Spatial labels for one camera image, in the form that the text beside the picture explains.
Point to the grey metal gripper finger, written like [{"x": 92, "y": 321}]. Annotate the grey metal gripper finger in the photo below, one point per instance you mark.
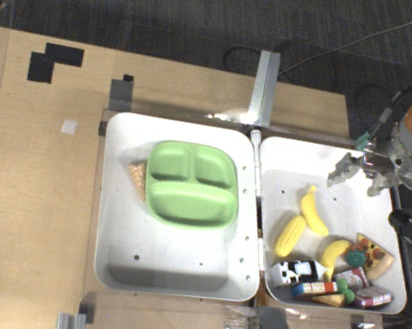
[
  {"x": 346, "y": 168},
  {"x": 382, "y": 184}
]

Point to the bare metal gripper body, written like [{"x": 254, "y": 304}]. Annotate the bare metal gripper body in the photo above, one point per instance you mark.
[{"x": 381, "y": 163}]

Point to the white plastic tray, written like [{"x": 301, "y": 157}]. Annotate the white plastic tray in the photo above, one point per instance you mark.
[
  {"x": 352, "y": 203},
  {"x": 178, "y": 255}
]

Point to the yellow banana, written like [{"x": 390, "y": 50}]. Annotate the yellow banana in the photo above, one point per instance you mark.
[
  {"x": 333, "y": 254},
  {"x": 313, "y": 213}
]

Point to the green and red round toy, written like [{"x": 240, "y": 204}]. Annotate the green and red round toy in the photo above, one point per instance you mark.
[{"x": 356, "y": 256}]

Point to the pizza slice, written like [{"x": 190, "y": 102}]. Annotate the pizza slice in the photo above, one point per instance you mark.
[{"x": 378, "y": 262}]

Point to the yellow corn cob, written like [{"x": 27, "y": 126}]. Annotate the yellow corn cob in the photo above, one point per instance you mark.
[{"x": 290, "y": 235}]

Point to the pink and white packet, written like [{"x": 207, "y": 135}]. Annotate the pink and white packet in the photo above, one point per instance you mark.
[{"x": 355, "y": 278}]

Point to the green broccoli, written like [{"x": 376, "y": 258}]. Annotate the green broccoli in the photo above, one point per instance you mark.
[{"x": 347, "y": 292}]

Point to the purple can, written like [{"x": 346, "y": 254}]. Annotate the purple can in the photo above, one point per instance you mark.
[{"x": 371, "y": 297}]

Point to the black and white milk carton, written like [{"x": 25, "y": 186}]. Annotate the black and white milk carton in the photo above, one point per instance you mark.
[{"x": 293, "y": 273}]

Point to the orange and blue carton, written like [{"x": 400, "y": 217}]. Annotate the orange and blue carton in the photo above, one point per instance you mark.
[{"x": 312, "y": 289}]

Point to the yellow cheese wedge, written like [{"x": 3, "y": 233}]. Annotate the yellow cheese wedge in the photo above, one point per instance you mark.
[{"x": 331, "y": 300}]

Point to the green divided plate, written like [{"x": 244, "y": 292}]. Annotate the green divided plate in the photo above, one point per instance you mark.
[{"x": 189, "y": 199}]

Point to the pale wood board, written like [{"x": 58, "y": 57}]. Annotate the pale wood board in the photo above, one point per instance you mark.
[{"x": 200, "y": 94}]

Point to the tan waffle biscuit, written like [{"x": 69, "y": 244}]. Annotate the tan waffle biscuit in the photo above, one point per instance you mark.
[{"x": 137, "y": 177}]

